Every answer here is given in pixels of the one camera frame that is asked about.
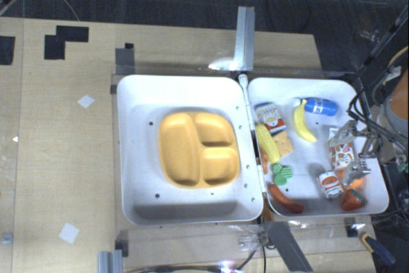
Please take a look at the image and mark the orange fruit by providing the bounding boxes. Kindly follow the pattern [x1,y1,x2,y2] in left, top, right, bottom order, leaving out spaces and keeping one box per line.
[335,169,366,191]

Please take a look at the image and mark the blue bottle with white cap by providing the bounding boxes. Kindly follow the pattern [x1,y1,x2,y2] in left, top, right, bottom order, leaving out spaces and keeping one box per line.
[292,97,339,117]

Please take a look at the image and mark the green ridged slices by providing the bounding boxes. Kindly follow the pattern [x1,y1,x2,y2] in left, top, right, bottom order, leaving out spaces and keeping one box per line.
[271,162,294,187]

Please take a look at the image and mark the yellow biscuit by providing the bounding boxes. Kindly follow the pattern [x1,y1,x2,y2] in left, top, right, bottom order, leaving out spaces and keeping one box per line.
[271,132,295,157]

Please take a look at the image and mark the red packet of fries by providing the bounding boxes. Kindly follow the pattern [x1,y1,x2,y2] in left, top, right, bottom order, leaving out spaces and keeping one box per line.
[264,117,288,136]

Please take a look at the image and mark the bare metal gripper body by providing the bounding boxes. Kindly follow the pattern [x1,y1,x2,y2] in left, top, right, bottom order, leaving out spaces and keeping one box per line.
[359,130,382,159]

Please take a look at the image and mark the orange carrot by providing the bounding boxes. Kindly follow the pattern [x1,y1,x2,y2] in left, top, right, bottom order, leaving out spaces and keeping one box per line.
[259,149,270,175]

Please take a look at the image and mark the yellow corn cob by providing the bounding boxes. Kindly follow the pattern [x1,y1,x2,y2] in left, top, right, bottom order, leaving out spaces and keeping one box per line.
[255,123,282,165]

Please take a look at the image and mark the yellow banana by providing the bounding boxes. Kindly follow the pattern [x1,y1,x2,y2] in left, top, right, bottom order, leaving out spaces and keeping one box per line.
[293,98,318,143]

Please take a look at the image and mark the blue and yellow can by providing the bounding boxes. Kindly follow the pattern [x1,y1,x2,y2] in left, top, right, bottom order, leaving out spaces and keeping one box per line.
[254,101,279,124]

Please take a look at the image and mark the white and brown carton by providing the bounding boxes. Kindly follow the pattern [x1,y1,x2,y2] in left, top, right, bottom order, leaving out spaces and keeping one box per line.
[328,127,357,172]

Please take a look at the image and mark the yellow divided plate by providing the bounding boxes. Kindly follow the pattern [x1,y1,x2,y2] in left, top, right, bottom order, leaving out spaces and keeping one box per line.
[157,111,242,189]

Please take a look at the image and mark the white plastic tray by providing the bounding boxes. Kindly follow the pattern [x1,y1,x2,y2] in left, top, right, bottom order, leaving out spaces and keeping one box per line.
[116,74,265,228]
[247,77,390,219]

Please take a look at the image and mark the red strawberry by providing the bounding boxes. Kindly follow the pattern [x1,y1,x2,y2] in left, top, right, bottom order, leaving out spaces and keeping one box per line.
[340,189,367,212]

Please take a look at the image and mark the brown sausage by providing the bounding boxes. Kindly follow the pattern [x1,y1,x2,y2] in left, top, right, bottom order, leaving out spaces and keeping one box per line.
[267,183,305,214]

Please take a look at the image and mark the red and white can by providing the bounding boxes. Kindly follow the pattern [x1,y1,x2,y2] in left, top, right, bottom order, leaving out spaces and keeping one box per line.
[316,169,345,201]

